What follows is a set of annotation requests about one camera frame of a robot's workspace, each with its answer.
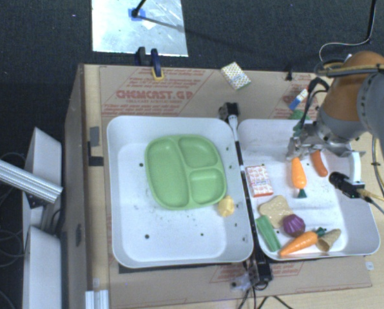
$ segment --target green object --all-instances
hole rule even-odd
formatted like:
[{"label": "green object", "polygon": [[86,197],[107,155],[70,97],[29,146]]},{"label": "green object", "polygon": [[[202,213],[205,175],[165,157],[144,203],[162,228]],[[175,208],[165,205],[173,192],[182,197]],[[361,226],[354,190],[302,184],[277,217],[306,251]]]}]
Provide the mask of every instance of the green object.
[{"label": "green object", "polygon": [[318,235],[318,237],[322,237],[325,234],[325,229],[319,227],[314,232]]},{"label": "green object", "polygon": [[305,190],[301,189],[300,193],[298,193],[298,197],[297,198],[306,198],[306,197],[307,197],[307,194],[306,194]]},{"label": "green object", "polygon": [[[288,119],[291,119],[291,120],[299,120],[301,119],[303,116],[303,111],[301,110],[295,110],[294,113],[292,115],[289,116]],[[307,115],[305,117],[306,120],[310,120],[311,118],[309,118],[309,116]]]},{"label": "green object", "polygon": [[145,167],[154,199],[167,209],[204,207],[225,196],[222,160],[203,136],[165,136],[150,142]]},{"label": "green object", "polygon": [[269,250],[271,252],[279,250],[281,248],[281,244],[276,237],[275,230],[271,225],[269,218],[266,215],[262,215],[260,218],[257,218],[255,222],[259,232],[267,243]]}]

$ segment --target cardboard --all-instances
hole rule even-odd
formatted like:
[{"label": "cardboard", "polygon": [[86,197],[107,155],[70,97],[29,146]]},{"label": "cardboard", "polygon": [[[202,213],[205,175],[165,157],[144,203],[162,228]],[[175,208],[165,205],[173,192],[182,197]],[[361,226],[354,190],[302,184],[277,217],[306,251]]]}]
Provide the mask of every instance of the cardboard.
[{"label": "cardboard", "polygon": [[[246,71],[251,84],[235,91],[219,70],[166,68],[164,73],[165,80],[155,82],[150,68],[88,65],[79,68],[78,78],[81,74],[84,82],[75,84],[66,121],[66,143],[69,143],[66,159],[70,159],[66,164],[69,169],[66,176],[70,179],[66,177],[69,186],[66,187],[68,208],[64,232],[68,235],[70,308],[82,307],[85,287],[87,290],[108,289],[111,308],[115,309],[243,296],[242,292],[231,291],[231,281],[244,273],[241,264],[151,270],[119,267],[110,248],[106,126],[117,115],[216,117],[225,102],[239,103],[241,121],[246,118],[288,118],[292,114],[288,105],[313,75],[294,74],[294,80],[286,82],[284,73]],[[312,118],[314,114],[316,111],[312,107]],[[99,128],[103,137],[88,151],[86,144],[90,142],[93,127]],[[103,165],[90,163],[99,162],[99,159]],[[76,247],[74,239],[70,239],[79,223],[83,240]],[[361,256],[275,263],[273,275],[273,281],[259,296],[371,286]]]}]

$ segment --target white tray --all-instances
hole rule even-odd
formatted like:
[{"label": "white tray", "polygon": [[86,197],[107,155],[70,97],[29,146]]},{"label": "white tray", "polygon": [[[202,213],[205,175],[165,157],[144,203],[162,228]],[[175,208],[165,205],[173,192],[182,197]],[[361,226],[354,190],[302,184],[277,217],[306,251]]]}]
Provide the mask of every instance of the white tray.
[{"label": "white tray", "polygon": [[[251,198],[254,217],[258,218],[257,207],[281,194],[295,214],[305,221],[306,230],[323,227],[327,230],[341,229],[341,236],[329,253],[320,252],[315,246],[306,248],[285,258],[271,252],[264,239],[258,235],[262,250],[278,261],[314,259],[336,256],[368,255],[379,248],[379,234],[370,206],[361,199],[350,199],[336,190],[328,177],[317,175],[310,158],[302,160],[307,176],[305,192],[307,198],[298,199],[298,190],[292,186],[291,164],[285,160],[289,138],[297,121],[293,120],[244,120],[238,128],[245,166],[265,164],[274,189],[272,196]],[[326,151],[322,159],[329,175],[338,171],[349,175],[349,161]],[[290,239],[283,227],[277,230],[281,245]]]},{"label": "white tray", "polygon": [[[152,197],[144,167],[148,143],[166,135],[208,138],[224,164],[227,194],[235,212],[226,218],[216,205],[186,211],[161,207]],[[122,116],[107,128],[112,247],[130,268],[240,262],[253,240],[231,128],[213,118]]]}]

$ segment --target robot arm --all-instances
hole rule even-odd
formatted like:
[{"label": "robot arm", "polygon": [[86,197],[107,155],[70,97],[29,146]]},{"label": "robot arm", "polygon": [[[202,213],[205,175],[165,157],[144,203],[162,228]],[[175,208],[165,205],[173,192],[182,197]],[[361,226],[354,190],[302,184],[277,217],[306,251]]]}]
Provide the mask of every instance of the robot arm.
[{"label": "robot arm", "polygon": [[[384,64],[382,56],[361,51],[349,58],[343,68],[377,64]],[[350,141],[366,131],[379,138],[384,156],[384,73],[336,78],[317,120],[303,125],[290,139],[287,157],[302,157],[317,149],[350,156]]]}]

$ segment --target green plate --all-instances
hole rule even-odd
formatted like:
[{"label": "green plate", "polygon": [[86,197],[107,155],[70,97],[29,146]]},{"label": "green plate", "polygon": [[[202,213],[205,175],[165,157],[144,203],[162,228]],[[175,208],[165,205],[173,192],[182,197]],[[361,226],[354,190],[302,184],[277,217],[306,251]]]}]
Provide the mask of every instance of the green plate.
[{"label": "green plate", "polygon": [[204,207],[225,196],[222,160],[203,136],[165,136],[150,142],[145,167],[154,199],[167,209]]}]

